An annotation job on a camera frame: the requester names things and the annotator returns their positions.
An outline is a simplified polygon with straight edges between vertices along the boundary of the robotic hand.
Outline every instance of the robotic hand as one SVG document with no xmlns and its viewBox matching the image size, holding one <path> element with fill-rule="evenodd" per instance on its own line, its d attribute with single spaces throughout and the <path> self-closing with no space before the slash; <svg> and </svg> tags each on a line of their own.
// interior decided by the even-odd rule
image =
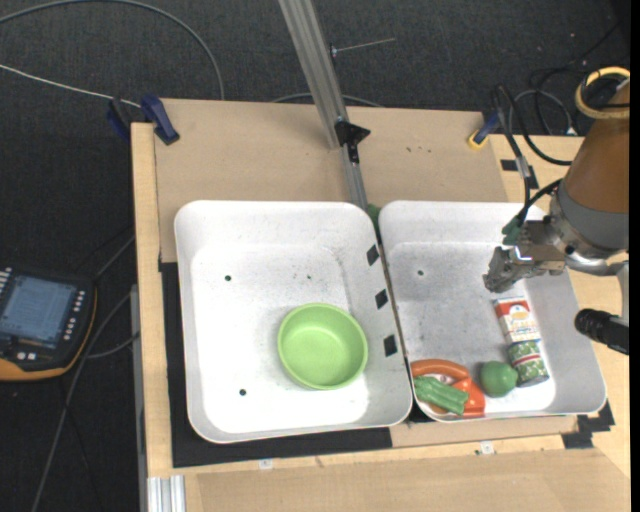
<svg viewBox="0 0 640 512">
<path fill-rule="evenodd" d="M 588 85 L 605 72 L 597 71 Z M 608 105 L 596 110 L 576 91 L 578 107 L 596 117 L 567 175 L 541 190 L 507 224 L 503 246 L 496 247 L 483 276 L 491 292 L 504 292 L 521 278 L 565 267 L 594 275 L 617 275 L 623 295 L 621 316 L 582 310 L 576 328 L 595 341 L 629 353 L 629 263 L 609 264 L 612 256 L 629 249 L 629 98 L 630 80 L 618 88 Z M 552 195 L 543 220 L 526 220 L 529 206 L 540 195 Z"/>
</svg>

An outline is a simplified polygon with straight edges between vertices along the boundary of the green cucumber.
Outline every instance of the green cucumber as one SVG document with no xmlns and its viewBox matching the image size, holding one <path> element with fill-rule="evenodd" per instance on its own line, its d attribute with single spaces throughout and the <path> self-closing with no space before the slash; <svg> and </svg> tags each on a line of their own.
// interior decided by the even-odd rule
<svg viewBox="0 0 640 512">
<path fill-rule="evenodd" d="M 459 416 L 464 413 L 464 404 L 469 399 L 469 393 L 448 386 L 435 377 L 415 377 L 413 383 L 418 400 L 428 402 Z"/>
</svg>

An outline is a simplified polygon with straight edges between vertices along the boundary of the tin can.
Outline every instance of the tin can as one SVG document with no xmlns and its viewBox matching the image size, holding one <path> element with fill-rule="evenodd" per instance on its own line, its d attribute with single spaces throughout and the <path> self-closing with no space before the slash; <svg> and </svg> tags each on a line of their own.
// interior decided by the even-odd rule
<svg viewBox="0 0 640 512">
<path fill-rule="evenodd" d="M 549 379 L 537 340 L 513 343 L 507 349 L 511 366 L 518 372 L 517 386 L 524 388 Z"/>
</svg>

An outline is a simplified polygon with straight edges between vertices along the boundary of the white cable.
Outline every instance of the white cable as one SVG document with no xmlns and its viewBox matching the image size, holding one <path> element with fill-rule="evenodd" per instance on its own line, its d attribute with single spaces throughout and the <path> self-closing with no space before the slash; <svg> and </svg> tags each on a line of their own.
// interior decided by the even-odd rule
<svg viewBox="0 0 640 512">
<path fill-rule="evenodd" d="M 54 82 L 52 80 L 47 80 L 46 78 L 40 78 L 39 76 L 30 75 L 29 73 L 25 73 L 24 71 L 20 71 L 19 69 L 11 68 L 9 66 L 5 66 L 4 64 L 0 64 L 0 69 L 4 69 L 5 71 L 9 71 L 11 73 L 15 73 L 16 75 L 20 75 L 25 78 L 30 78 L 31 80 L 35 80 L 36 82 L 41 82 L 47 85 L 53 85 L 54 87 L 60 87 L 61 89 L 66 89 L 67 91 L 79 92 L 81 94 L 87 94 L 89 96 L 95 96 L 97 98 L 104 98 L 107 100 L 111 100 L 113 96 L 108 96 L 107 94 L 101 94 L 99 92 L 87 91 L 86 89 L 80 89 L 79 87 L 72 87 L 70 85 L 61 84 L 59 82 Z M 138 103 L 129 100 L 120 100 L 122 103 L 126 103 L 127 105 L 131 105 L 132 107 L 141 108 Z"/>
</svg>

